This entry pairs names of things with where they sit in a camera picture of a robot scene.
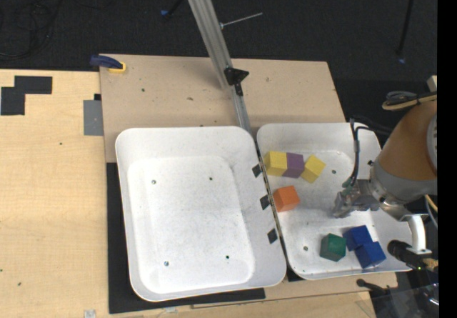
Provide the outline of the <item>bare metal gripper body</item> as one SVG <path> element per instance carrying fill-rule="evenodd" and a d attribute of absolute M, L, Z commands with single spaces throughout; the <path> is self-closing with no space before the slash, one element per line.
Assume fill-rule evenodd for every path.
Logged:
<path fill-rule="evenodd" d="M 357 204 L 357 211 L 381 210 L 395 220 L 406 220 L 411 216 L 411 211 L 403 202 L 394 198 L 393 194 L 385 190 L 378 182 L 371 180 L 358 180 L 347 196 L 346 203 Z"/>

